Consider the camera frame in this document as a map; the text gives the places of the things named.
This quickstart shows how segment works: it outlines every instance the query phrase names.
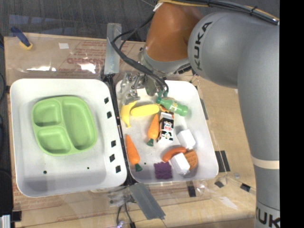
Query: green divided plate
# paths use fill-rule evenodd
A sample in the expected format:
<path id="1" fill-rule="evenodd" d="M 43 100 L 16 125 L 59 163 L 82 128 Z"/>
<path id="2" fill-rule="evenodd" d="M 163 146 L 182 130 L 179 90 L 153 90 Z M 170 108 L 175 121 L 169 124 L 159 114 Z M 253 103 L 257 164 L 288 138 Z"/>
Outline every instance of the green divided plate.
<path id="1" fill-rule="evenodd" d="M 32 124 L 39 147 L 50 155 L 89 150 L 97 130 L 87 103 L 76 96 L 41 100 L 32 109 Z"/>

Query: toy bottle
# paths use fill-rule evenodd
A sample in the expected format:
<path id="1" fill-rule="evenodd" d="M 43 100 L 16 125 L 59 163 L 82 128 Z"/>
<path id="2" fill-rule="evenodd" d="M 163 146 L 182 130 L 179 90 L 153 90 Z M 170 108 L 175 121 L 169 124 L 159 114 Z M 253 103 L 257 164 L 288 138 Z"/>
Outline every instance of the toy bottle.
<path id="1" fill-rule="evenodd" d="M 161 104 L 168 111 L 179 114 L 181 116 L 187 115 L 188 112 L 188 107 L 186 105 L 181 105 L 172 99 L 157 97 L 156 104 Z"/>

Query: yellow banana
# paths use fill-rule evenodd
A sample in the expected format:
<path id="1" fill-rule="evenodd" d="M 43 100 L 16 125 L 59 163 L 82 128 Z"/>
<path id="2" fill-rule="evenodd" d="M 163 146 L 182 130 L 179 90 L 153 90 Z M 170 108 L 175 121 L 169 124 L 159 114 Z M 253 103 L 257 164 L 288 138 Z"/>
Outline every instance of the yellow banana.
<path id="1" fill-rule="evenodd" d="M 120 110 L 120 116 L 123 120 L 123 122 L 125 124 L 127 124 L 127 127 L 131 127 L 130 125 L 130 111 L 131 111 L 131 108 L 136 104 L 136 101 L 133 101 L 129 104 L 125 104 L 122 106 L 122 109 Z"/>
<path id="2" fill-rule="evenodd" d="M 157 104 L 147 104 L 135 107 L 131 110 L 132 116 L 149 116 L 158 113 L 160 110 Z"/>

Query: dark floor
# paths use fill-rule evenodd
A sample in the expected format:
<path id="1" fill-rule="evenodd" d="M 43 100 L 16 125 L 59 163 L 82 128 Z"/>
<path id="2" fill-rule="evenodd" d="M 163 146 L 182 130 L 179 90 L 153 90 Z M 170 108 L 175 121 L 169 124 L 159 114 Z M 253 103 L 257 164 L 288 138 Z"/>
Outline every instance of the dark floor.
<path id="1" fill-rule="evenodd" d="M 11 36 L 11 26 L 25 32 L 105 38 L 109 22 L 135 28 L 150 15 L 156 0 L 0 0 L 0 33 Z M 280 17 L 280 0 L 222 0 L 259 9 Z M 204 14 L 216 11 L 201 8 Z M 149 26 L 133 40 L 145 41 Z M 0 72 L 5 78 L 4 53 L 0 50 Z M 6 97 L 1 99 L 2 143 L 0 144 L 0 216 L 11 204 L 10 152 Z"/>

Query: orange carrot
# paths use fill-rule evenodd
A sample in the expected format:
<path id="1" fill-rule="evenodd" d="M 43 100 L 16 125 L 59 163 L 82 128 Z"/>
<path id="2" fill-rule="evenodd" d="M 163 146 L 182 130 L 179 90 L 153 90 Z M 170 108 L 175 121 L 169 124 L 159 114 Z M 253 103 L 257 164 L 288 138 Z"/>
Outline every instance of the orange carrot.
<path id="1" fill-rule="evenodd" d="M 147 145 L 153 146 L 154 139 L 158 137 L 159 127 L 159 117 L 158 114 L 155 114 L 148 130 L 148 137 L 150 138 L 150 140 L 147 142 Z"/>
<path id="2" fill-rule="evenodd" d="M 128 155 L 129 162 L 133 165 L 138 164 L 140 161 L 140 157 L 139 157 L 137 149 L 129 135 L 126 135 L 125 144 L 127 147 L 127 155 Z"/>
<path id="3" fill-rule="evenodd" d="M 164 156 L 162 157 L 162 160 L 164 162 L 168 162 L 174 155 L 178 153 L 186 153 L 187 149 L 185 147 L 176 147 L 173 149 L 168 150 Z"/>

